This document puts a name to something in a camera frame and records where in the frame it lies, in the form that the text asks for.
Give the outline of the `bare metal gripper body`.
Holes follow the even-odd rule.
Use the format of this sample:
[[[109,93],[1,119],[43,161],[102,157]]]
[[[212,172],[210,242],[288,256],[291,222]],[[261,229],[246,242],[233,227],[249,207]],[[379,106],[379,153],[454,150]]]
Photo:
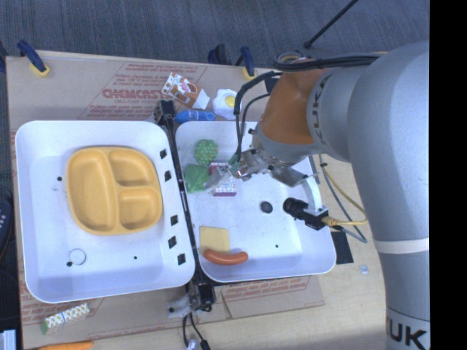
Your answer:
[[[294,181],[291,164],[276,159],[261,148],[235,152],[228,160],[228,166],[232,175],[243,181],[251,179],[254,174],[269,174],[280,182]]]

